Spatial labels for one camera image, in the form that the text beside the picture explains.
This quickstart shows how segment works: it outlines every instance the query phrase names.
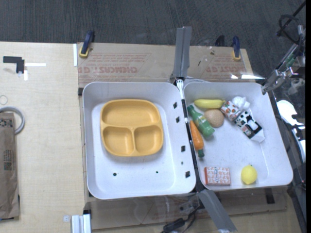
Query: gray carpet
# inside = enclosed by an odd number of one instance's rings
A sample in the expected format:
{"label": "gray carpet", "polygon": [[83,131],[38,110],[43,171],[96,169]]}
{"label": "gray carpet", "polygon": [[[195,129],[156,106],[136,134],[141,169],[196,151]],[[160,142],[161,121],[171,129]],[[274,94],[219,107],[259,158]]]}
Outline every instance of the gray carpet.
{"label": "gray carpet", "polygon": [[[292,45],[276,36],[278,20],[303,1],[0,0],[0,41],[76,43],[94,30],[95,42],[175,45],[176,28],[192,26],[191,45],[212,46],[224,35],[230,46],[238,36],[253,70],[267,77]],[[297,18],[306,24],[306,7]],[[287,31],[298,38],[294,22]],[[305,87],[288,99],[304,116]]]}

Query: green bottle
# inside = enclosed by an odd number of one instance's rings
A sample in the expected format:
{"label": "green bottle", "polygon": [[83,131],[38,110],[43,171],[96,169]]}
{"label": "green bottle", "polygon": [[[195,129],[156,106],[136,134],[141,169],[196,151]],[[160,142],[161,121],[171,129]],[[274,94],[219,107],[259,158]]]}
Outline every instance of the green bottle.
{"label": "green bottle", "polygon": [[198,127],[199,131],[202,133],[204,137],[209,137],[214,133],[214,129],[203,116],[203,114],[195,111],[193,105],[189,105],[187,107],[188,113],[191,115],[193,122]]}

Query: white tray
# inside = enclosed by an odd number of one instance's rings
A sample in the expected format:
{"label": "white tray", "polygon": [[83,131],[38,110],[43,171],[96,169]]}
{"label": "white tray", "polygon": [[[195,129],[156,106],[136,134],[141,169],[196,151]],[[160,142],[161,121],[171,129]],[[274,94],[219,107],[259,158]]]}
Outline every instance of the white tray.
{"label": "white tray", "polygon": [[[288,185],[293,179],[293,170],[286,153],[281,134],[268,94],[263,95],[257,83],[189,83],[184,88],[187,106],[196,99],[230,100],[235,96],[246,97],[250,102],[249,112],[263,128],[264,141],[255,142],[225,118],[223,126],[215,128],[212,137],[204,140],[205,157],[197,158],[200,179],[205,184],[204,167],[228,167],[230,186],[210,186],[211,190],[230,190],[267,186]],[[253,165],[258,173],[254,184],[244,185],[241,170]]]}
{"label": "white tray", "polygon": [[[119,157],[105,150],[100,134],[100,111],[106,102],[116,99],[144,99],[157,106],[164,131],[159,152]],[[87,185],[94,197],[106,200],[178,195],[193,190],[196,182],[193,161],[181,98],[174,85],[94,82],[83,90],[83,107]]]}

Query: metal ring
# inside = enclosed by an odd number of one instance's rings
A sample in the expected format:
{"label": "metal ring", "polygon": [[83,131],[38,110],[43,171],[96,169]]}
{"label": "metal ring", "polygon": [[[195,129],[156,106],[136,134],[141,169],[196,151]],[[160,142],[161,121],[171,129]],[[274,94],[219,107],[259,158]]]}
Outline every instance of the metal ring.
{"label": "metal ring", "polygon": [[21,118],[21,124],[20,124],[20,126],[15,130],[15,134],[20,133],[20,132],[22,131],[22,129],[24,128],[24,126],[25,126],[25,117],[24,117],[24,115],[22,114],[22,112],[21,112],[18,108],[13,107],[13,106],[4,106],[4,107],[0,108],[0,113],[1,113],[1,112],[5,112],[5,111],[15,112],[15,113],[17,113],[17,114],[20,116],[20,118]]}
{"label": "metal ring", "polygon": [[[5,101],[4,103],[2,103],[2,102],[1,102],[1,98],[5,98],[6,101]],[[0,104],[1,104],[1,105],[6,105],[7,102],[8,102],[8,97],[7,97],[6,95],[0,95]]]}

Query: yellow plate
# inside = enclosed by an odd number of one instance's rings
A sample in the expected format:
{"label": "yellow plate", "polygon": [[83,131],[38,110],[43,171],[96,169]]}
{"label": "yellow plate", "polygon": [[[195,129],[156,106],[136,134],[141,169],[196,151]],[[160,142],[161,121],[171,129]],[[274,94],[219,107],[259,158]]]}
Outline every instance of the yellow plate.
{"label": "yellow plate", "polygon": [[113,155],[144,156],[162,148],[161,115],[147,100],[109,101],[102,107],[100,120],[103,144]]}

